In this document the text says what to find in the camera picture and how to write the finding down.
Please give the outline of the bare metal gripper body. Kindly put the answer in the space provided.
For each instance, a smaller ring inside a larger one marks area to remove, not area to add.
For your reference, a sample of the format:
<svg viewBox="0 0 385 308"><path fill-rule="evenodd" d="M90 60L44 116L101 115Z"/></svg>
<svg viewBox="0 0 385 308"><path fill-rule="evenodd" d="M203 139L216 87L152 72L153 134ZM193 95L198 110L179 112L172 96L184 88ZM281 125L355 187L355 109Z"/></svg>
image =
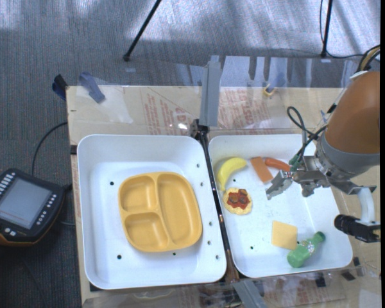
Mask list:
<svg viewBox="0 0 385 308"><path fill-rule="evenodd" d="M329 187L330 182L324 173L316 165L314 156L304 155L302 158L295 157L291 165L293 180L302 188Z"/></svg>

